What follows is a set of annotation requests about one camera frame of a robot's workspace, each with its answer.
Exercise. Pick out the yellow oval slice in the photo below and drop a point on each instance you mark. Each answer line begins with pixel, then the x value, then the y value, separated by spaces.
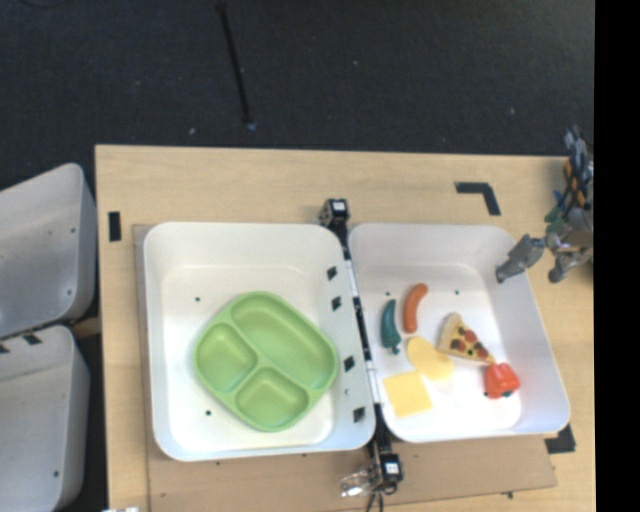
pixel 429 362

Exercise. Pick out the white plastic tray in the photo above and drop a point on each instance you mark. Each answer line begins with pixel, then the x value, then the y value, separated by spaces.
pixel 180 250
pixel 530 400

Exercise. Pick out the yellow square cheese slice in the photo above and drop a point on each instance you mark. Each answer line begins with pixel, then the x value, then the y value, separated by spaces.
pixel 407 395

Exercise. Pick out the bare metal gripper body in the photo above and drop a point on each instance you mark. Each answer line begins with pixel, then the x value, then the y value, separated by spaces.
pixel 575 231

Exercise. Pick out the thin black and white rod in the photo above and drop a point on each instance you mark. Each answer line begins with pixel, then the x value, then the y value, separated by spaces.
pixel 363 334

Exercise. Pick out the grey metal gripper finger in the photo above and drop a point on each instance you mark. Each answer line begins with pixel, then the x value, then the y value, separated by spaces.
pixel 522 255
pixel 567 264

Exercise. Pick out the red bell pepper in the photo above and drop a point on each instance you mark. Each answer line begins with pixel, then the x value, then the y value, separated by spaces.
pixel 501 380

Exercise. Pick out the orange sausage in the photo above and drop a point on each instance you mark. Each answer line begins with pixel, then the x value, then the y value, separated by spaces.
pixel 412 310

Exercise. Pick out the pizza slice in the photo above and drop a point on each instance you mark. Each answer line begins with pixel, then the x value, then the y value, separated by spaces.
pixel 459 340

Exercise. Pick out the green divided plate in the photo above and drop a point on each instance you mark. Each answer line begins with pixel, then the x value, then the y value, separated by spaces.
pixel 280 325

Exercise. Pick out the dark green chili pepper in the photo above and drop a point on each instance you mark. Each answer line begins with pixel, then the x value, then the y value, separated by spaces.
pixel 389 325

